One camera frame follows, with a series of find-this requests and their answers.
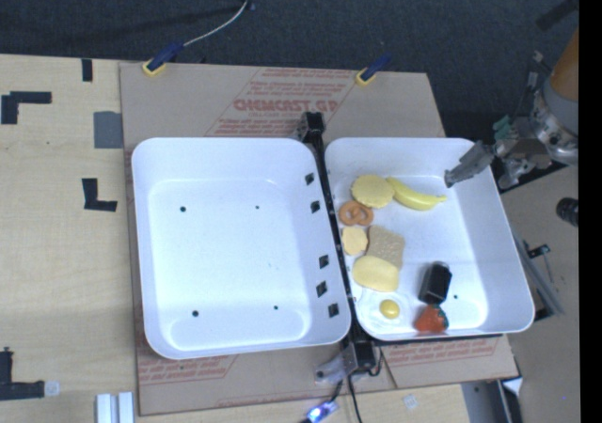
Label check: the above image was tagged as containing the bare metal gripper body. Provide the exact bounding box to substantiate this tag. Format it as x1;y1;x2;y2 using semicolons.
491;100;580;178

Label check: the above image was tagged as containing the yellow banana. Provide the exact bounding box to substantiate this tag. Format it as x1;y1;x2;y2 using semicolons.
385;176;449;212

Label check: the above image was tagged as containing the white plastic tray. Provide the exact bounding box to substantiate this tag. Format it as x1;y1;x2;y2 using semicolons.
130;136;354;361
323;136;537;343

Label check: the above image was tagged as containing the yellow round biscuit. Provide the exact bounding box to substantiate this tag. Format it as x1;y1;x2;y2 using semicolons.
351;174;396;211

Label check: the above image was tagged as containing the tan bread slice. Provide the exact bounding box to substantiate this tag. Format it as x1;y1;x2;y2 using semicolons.
365;224;406;270

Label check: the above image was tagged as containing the black box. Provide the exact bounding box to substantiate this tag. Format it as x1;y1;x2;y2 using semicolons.
417;261;454;306

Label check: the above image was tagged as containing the orange pretzel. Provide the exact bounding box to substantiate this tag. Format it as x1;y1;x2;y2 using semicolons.
339;200;375;227

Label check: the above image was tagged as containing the small yellow biscuit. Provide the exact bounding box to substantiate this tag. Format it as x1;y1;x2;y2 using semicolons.
341;226;370;258

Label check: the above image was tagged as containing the yellow potato chip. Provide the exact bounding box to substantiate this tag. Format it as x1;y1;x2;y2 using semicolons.
352;254;401;293

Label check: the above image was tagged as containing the red strawberry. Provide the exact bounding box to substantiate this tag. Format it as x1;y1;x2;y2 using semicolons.
413;303;451;334

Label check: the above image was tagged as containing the white fried egg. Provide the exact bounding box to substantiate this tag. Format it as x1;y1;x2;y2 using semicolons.
356;288;416;336

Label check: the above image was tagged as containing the brown cardboard board red print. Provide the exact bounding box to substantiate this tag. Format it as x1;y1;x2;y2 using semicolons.
118;61;521;417

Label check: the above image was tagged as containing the black cylinder on white bracket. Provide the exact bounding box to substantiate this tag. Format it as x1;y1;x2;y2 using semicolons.
556;196;580;228

